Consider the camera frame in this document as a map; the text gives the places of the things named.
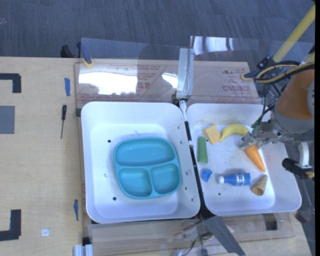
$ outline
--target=banana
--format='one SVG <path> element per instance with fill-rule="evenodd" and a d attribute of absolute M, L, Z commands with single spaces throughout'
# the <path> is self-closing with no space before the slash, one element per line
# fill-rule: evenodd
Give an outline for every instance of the banana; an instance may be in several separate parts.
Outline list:
<path fill-rule="evenodd" d="M 247 132 L 249 132 L 248 128 L 240 123 L 233 123 L 228 126 L 226 126 L 222 130 L 222 136 L 220 138 L 220 141 L 222 141 L 225 137 L 231 135 L 231 134 L 241 134 L 246 135 Z"/>

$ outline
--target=green object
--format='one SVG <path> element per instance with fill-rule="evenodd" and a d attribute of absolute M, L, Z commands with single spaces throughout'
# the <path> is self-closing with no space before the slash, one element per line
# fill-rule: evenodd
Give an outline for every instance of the green object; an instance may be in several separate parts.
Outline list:
<path fill-rule="evenodd" d="M 206 138 L 201 136 L 198 138 L 197 161 L 208 163 Z"/>

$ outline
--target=blue divided plate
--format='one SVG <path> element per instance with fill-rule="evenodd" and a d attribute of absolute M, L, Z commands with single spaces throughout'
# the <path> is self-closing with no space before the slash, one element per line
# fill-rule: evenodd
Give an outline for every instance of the blue divided plate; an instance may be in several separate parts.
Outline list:
<path fill-rule="evenodd" d="M 121 141 L 113 151 L 113 164 L 121 190 L 134 199 L 167 196 L 181 185 L 176 150 L 161 137 Z"/>

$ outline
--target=wooden table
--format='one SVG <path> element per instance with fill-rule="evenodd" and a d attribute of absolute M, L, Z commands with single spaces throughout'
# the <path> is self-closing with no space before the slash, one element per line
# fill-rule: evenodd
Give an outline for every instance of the wooden table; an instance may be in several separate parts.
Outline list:
<path fill-rule="evenodd" d="M 11 210 L 21 210 L 21 235 L 0 241 L 1 256 L 71 256 L 73 246 L 82 243 L 75 89 L 75 63 L 79 62 L 77 58 L 0 57 L 0 73 L 21 75 L 21 93 L 12 92 L 11 80 L 0 80 L 0 106 L 14 106 L 15 115 L 14 134 L 0 134 L 0 231 L 10 230 Z M 65 78 L 70 79 L 70 96 L 66 95 Z M 61 139 L 63 105 L 67 112 Z M 300 223 L 295 218 L 292 223 L 294 237 L 240 246 L 247 255 L 311 255 Z M 47 229 L 49 235 L 42 236 Z"/>

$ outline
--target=screwdriver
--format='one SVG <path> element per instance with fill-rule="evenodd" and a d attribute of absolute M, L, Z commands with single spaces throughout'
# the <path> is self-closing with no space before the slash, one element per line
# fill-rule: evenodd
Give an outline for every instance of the screwdriver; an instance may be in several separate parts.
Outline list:
<path fill-rule="evenodd" d="M 62 139 L 62 133 L 64 132 L 64 122 L 66 119 L 66 113 L 67 113 L 67 105 L 63 105 L 62 107 L 62 128 L 61 128 L 61 138 Z"/>

